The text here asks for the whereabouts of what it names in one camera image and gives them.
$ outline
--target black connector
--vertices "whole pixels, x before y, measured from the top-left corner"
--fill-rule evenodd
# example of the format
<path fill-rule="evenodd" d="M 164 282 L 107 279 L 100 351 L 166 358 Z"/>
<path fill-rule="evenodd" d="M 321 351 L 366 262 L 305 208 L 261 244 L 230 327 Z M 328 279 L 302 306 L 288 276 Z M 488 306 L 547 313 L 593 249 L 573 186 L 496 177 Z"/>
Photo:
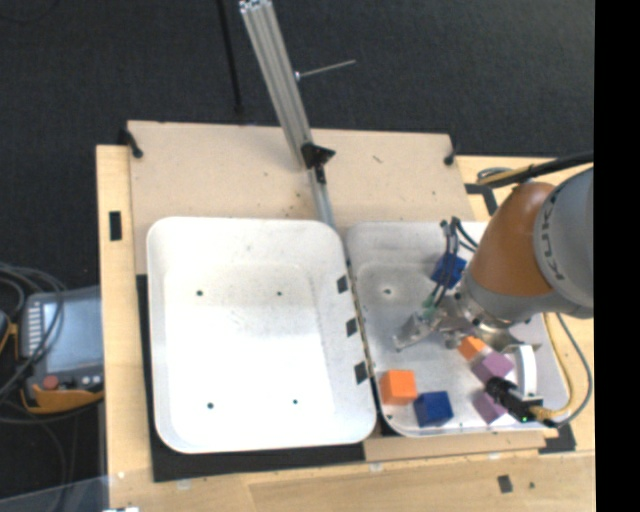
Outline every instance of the black connector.
<path fill-rule="evenodd" d="M 538 396 L 523 397 L 518 393 L 518 386 L 500 377 L 489 379 L 485 391 L 497 404 L 507 409 L 509 414 L 520 423 L 536 421 L 536 417 L 531 412 L 531 408 L 541 406 L 542 398 Z"/>

